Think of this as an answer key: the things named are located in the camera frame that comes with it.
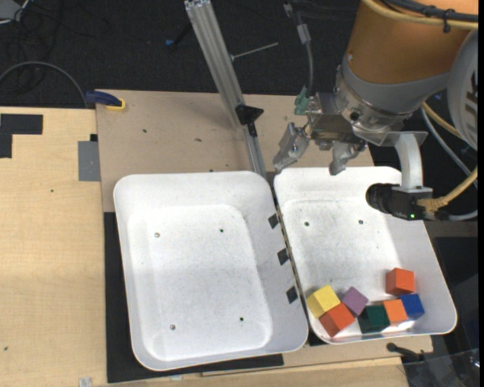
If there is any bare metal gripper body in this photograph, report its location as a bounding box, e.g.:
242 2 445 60
305 91 407 146

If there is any white plastic tray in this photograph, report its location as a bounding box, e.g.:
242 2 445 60
112 170 310 372
273 165 458 345

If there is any brown flat board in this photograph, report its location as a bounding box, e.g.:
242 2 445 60
94 89 435 378

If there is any orange-red cube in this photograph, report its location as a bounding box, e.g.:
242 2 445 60
385 267 415 297
319 302 356 338

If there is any purple cube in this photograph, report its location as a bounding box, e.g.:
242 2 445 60
341 286 369 318

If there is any yellow cube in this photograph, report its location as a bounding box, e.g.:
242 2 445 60
306 284 341 319

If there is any orange cube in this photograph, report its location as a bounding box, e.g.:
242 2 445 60
382 298 409 324

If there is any blue cube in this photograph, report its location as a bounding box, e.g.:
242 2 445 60
399 293 426 320

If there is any dark green cube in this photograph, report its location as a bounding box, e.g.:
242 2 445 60
357 304 390 335

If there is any black cylinder on white bracket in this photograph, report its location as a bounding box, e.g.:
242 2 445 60
362 130 435 222

